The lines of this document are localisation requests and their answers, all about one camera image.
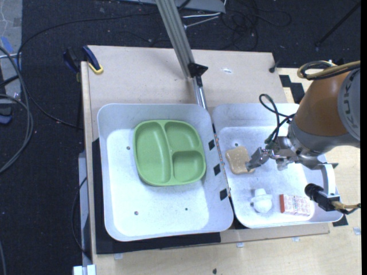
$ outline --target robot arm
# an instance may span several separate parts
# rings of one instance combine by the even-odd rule
[[[360,146],[360,61],[336,66],[322,61],[328,67],[316,74],[306,70],[320,62],[311,62],[298,70],[298,76],[313,80],[295,115],[291,115],[278,126],[288,122],[287,136],[274,136],[266,140],[266,147],[259,147],[246,162],[247,170],[259,167],[268,159],[275,159],[278,170],[290,163],[301,163],[312,170],[321,169],[325,188],[309,184],[305,193],[325,211],[338,210],[345,214],[345,205],[335,194],[333,168],[337,164],[323,163],[318,156],[336,146]],[[265,96],[276,110],[274,102]]]

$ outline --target red and white box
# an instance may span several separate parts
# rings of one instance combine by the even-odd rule
[[[280,195],[280,212],[291,215],[309,216],[310,199],[297,195]]]

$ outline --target wooden table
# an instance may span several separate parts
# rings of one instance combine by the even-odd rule
[[[124,253],[96,254],[92,142],[98,138],[96,115],[108,103],[194,103],[190,80],[184,79],[173,49],[90,46],[104,68],[94,74],[81,65],[88,175],[88,210],[92,264],[98,275],[114,274],[361,274],[361,212],[347,226],[331,223],[229,229],[221,243]],[[223,103],[258,103],[267,93],[276,103],[292,102],[280,74],[297,81],[295,69],[270,73],[271,53],[193,50],[197,63],[209,67],[203,75],[208,111]],[[361,200],[360,151],[339,147],[327,154],[339,162],[335,177],[345,203]]]

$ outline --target green bowl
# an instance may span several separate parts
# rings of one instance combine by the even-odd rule
[[[153,186],[188,184],[206,170],[205,154],[196,129],[184,121],[150,120],[134,129],[138,174]]]

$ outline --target white plastic tray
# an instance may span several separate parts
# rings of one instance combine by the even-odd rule
[[[156,187],[144,183],[136,170],[132,137],[141,122],[181,120],[199,133],[204,146],[206,173],[194,183]],[[118,241],[134,241],[171,235],[224,231],[233,222],[227,189],[206,110],[194,104],[108,104],[97,116],[101,151],[104,221],[109,235]]]
[[[277,104],[280,113],[290,115],[298,109],[297,104]],[[290,164],[288,169],[279,171],[275,160],[255,169],[251,174],[236,175],[231,172],[225,160],[225,152],[238,146],[244,146],[249,155],[258,147],[264,148],[264,140],[276,127],[275,114],[261,104],[225,104],[213,111],[213,121],[219,138],[219,147],[223,156],[231,198],[237,219],[248,228],[334,222],[342,218],[337,211],[326,212],[311,202],[311,215],[296,216],[280,212],[280,194],[306,196],[304,188],[308,183],[323,186],[320,170],[310,170],[301,164]],[[287,135],[288,125],[282,126],[279,135]],[[319,157],[325,162],[325,156]],[[260,214],[251,206],[254,190],[264,188],[272,194],[272,209]]]

